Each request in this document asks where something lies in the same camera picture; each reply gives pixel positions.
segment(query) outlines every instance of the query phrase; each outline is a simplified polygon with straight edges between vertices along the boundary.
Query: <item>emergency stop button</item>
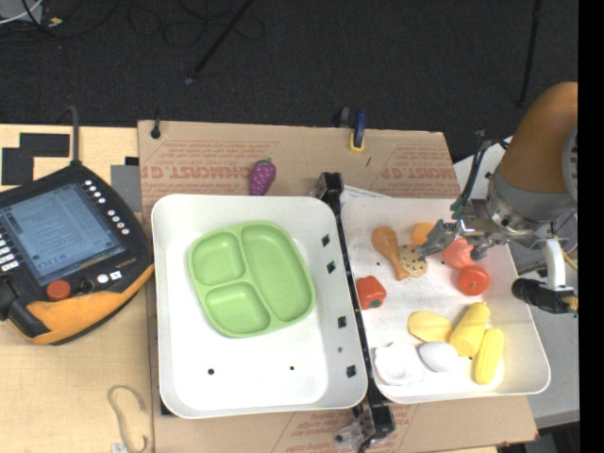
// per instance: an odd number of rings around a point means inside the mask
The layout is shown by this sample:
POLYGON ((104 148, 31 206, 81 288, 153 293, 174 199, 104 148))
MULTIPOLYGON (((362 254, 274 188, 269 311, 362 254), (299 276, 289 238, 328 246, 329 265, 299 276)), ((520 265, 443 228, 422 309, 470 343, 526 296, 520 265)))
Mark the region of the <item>emergency stop button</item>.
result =
POLYGON ((53 280, 46 286, 46 295, 53 301, 66 299, 71 292, 72 286, 67 280, 53 280))

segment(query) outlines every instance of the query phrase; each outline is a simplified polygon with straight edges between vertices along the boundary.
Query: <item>white cord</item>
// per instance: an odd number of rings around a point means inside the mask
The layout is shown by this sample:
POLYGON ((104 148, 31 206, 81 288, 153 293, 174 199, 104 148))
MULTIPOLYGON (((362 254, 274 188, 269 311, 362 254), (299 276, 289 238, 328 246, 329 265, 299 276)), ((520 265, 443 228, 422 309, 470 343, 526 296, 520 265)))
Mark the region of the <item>white cord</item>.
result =
MULTIPOLYGON (((29 9, 29 11, 31 12, 32 10, 35 10, 44 0, 38 0, 36 3, 34 3, 34 5, 31 6, 31 8, 29 9)), ((0 20, 0 25, 1 24, 7 24, 9 22, 14 22, 15 20, 19 20, 22 17, 25 17, 27 15, 27 12, 24 11, 23 13, 20 13, 19 15, 15 15, 14 17, 10 17, 8 19, 5 20, 0 20)))

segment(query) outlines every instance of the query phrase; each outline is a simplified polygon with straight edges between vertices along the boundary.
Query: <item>green plate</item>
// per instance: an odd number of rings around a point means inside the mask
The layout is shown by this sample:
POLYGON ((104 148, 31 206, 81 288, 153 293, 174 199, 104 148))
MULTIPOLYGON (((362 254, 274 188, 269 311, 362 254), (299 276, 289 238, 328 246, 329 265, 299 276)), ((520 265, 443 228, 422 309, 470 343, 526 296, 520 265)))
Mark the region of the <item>green plate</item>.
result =
POLYGON ((228 337, 250 337, 290 326, 315 302, 309 270, 292 237, 272 222, 212 231, 189 251, 201 305, 228 337))

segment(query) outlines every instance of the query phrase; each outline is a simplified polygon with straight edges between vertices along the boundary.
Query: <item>white tray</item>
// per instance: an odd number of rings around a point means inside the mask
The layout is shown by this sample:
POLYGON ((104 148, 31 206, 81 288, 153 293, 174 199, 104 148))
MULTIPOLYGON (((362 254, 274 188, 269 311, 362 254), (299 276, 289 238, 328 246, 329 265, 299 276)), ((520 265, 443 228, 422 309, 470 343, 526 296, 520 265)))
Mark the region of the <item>white tray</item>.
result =
POLYGON ((350 408, 362 401, 367 375, 328 205, 310 197, 171 194, 157 202, 151 221, 159 390, 171 412, 206 418, 350 408), (202 235, 252 220, 274 222, 291 235, 310 270, 316 303, 296 324, 233 339, 205 315, 187 254, 202 235))
POLYGON ((517 274, 508 246, 489 249, 487 256, 477 262, 488 271, 490 285, 483 294, 470 297, 457 290, 454 278, 458 271, 444 264, 442 252, 427 258, 428 271, 423 276, 397 281, 390 263, 371 245, 373 230, 381 226, 396 231, 399 245, 411 243, 416 224, 451 221, 450 205, 449 199, 366 197, 352 198, 344 204, 344 235, 355 282, 373 275, 387 291, 381 307, 361 313, 367 342, 372 355, 377 347, 390 343, 418 346, 422 342, 407 329, 412 312, 431 310, 455 325, 469 304, 484 300, 491 310, 490 326, 500 327, 505 334, 503 359, 495 379, 486 386, 476 384, 471 379, 471 361, 467 361, 454 372, 427 370, 423 381, 405 386, 386 384, 376 374, 376 384, 396 403, 537 394, 549 384, 549 364, 529 306, 512 295, 517 274))

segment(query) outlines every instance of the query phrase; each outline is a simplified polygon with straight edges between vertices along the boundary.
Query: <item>robotic arm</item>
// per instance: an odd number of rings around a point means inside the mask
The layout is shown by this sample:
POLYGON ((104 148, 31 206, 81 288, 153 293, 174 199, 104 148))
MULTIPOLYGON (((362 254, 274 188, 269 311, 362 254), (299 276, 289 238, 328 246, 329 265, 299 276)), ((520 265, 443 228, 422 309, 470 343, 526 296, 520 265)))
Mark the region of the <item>robotic arm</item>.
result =
POLYGON ((579 302, 565 282, 563 250, 552 231, 536 231, 578 206, 578 83, 556 84, 535 100, 521 120, 505 155, 489 177, 485 199, 469 199, 486 149, 474 157, 461 196, 451 206, 452 223, 440 220, 417 248, 424 258, 446 248, 458 236, 474 246, 472 258, 514 241, 545 254, 547 283, 517 279, 512 293, 553 313, 577 312, 579 302))

